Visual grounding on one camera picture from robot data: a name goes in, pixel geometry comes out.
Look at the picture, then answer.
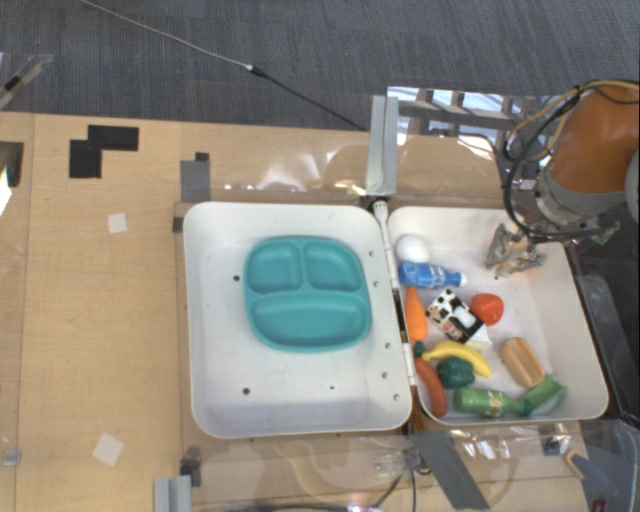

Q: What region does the tan hot dog bun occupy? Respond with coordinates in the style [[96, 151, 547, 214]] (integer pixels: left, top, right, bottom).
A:
[[499, 336, 547, 390]]

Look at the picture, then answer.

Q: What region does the cow print milk carton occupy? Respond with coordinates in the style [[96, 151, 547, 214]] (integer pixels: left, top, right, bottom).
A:
[[424, 288, 493, 354]]

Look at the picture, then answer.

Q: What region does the red sausage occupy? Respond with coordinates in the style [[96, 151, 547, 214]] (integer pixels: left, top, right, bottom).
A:
[[413, 355, 449, 420]]

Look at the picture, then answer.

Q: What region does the green bottle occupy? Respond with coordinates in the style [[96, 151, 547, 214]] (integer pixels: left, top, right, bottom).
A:
[[452, 386, 534, 420]]

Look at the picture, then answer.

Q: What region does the white egg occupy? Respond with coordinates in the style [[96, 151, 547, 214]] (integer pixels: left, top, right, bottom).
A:
[[395, 233, 431, 265]]

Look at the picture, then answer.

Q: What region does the yellow banana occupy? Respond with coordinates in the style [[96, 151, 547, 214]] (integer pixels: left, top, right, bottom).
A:
[[421, 339, 493, 379]]

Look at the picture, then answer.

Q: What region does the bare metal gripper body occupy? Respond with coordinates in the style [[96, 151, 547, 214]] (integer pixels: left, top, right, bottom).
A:
[[514, 192, 602, 245]]

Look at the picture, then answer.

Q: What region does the red tomato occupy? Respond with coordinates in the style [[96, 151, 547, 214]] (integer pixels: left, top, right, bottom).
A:
[[469, 292, 505, 327]]

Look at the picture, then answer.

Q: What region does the green bell pepper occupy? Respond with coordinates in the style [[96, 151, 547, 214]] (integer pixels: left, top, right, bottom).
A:
[[436, 356, 476, 390]]

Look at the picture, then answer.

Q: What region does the blue bottle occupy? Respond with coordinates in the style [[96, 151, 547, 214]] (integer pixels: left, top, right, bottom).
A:
[[396, 261, 469, 292]]

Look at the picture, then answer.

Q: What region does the orange carrot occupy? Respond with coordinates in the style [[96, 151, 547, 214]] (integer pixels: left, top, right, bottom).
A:
[[403, 285, 430, 358]]

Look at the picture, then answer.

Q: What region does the white plastic tray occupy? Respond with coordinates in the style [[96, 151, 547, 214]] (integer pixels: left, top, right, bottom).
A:
[[387, 205, 611, 428], [182, 201, 415, 441]]

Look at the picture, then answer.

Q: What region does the teal divided plate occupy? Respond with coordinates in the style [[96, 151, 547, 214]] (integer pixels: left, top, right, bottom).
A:
[[243, 235, 373, 354]]

